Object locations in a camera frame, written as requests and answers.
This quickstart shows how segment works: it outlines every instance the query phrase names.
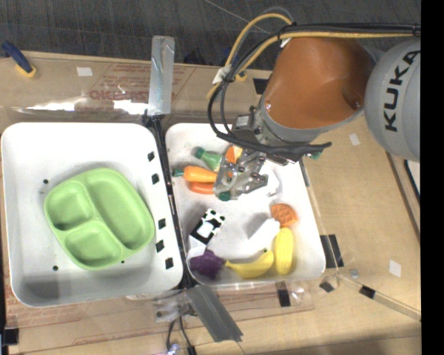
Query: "yellow corn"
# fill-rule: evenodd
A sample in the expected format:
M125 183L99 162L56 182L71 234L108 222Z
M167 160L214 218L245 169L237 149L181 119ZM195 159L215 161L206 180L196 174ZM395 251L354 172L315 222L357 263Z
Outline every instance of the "yellow corn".
M294 246L295 241L292 231L288 228L281 228L275 238L275 267L277 273L286 275L291 270Z

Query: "blue handle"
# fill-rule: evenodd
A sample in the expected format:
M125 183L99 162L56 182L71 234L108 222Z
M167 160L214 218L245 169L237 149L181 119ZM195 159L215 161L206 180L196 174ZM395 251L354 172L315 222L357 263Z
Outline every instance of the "blue handle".
M23 55L23 53L20 51L18 47L16 47L14 44L12 44L9 41L5 41L1 48L5 50L5 52L11 56L13 59L15 59L15 62L26 72L30 73L33 71L33 68L31 67L30 62L26 59L26 57Z

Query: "carrot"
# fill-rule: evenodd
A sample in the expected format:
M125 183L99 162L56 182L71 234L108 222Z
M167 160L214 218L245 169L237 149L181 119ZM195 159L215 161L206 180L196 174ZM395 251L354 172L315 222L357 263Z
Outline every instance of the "carrot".
M195 193L202 195L214 194L214 183L201 183L200 181L192 181L189 183L189 189Z
M209 171L199 166L186 166L184 170L174 169L172 176L182 176L187 181L199 181L201 183L214 183L217 172Z

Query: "green bottle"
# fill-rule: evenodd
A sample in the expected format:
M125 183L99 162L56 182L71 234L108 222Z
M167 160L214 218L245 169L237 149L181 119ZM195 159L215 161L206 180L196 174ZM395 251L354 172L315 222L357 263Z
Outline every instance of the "green bottle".
M204 163L212 170L217 172L221 167L221 161L223 155L217 154L215 152L208 152L202 147L196 147L195 157L201 159Z

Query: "white tray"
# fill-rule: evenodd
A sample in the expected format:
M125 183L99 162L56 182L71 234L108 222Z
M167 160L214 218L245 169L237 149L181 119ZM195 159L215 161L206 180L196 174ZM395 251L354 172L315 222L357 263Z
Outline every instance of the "white tray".
M4 131L1 156L11 287L21 302L60 305L168 291L179 284L182 260L148 129L137 124L20 123ZM44 199L60 182L101 166L121 172L137 189L156 233L124 263L88 271L59 245L44 215Z
M206 167L202 160L193 155L196 146L222 153L229 143L217 138L209 124L176 124L171 126L166 133L166 150L170 167L172 169L183 168L190 164ZM211 208L225 216L226 220L219 234L209 243L208 249L227 260L252 259L257 253L247 244L249 235L271 217L270 205L288 203L295 209L299 217L299 222L293 227L295 261L292 271L288 275L281 276L276 273L275 267L272 267L259 279L244 280L232 269L223 267L215 280L193 272L192 276L198 282L227 287L257 281L308 280L319 277L324 272L326 258L299 164L290 163L280 166L273 162L266 162L263 167L269 168L280 182L277 194L272 197L267 196L270 189L265 187L242 195L238 200L223 202L214 195L191 192L182 177L172 179L186 253L189 233L204 215L204 212Z

